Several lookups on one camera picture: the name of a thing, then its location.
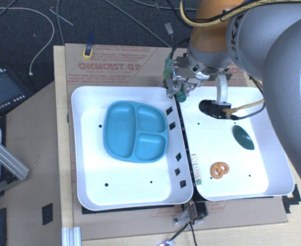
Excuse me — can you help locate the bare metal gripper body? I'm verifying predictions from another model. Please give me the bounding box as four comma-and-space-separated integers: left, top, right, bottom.
170, 53, 233, 87

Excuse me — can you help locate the blue divided plate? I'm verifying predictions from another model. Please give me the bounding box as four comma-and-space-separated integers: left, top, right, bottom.
103, 100, 169, 163

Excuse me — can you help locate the white plastic tray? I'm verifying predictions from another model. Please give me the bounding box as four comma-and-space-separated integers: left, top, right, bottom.
70, 86, 194, 211
177, 86, 295, 202

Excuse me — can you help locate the brown cardboard board red print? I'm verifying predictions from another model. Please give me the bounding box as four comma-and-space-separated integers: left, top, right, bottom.
64, 43, 289, 241

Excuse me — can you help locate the dark green oval toy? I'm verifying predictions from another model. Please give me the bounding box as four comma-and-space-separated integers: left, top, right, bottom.
232, 125, 256, 151

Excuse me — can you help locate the white patterned packet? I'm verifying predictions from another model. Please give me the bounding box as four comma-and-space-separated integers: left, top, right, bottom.
190, 153, 203, 186

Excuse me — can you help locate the orange pretzel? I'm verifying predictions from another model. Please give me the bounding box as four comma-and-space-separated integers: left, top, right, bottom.
210, 161, 230, 180

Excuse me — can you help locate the black cylinder on white bracket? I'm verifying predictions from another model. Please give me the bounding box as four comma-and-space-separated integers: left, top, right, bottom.
198, 74, 233, 119

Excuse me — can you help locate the black block with thin wires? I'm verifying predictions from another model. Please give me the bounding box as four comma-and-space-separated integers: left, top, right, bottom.
194, 201, 208, 220

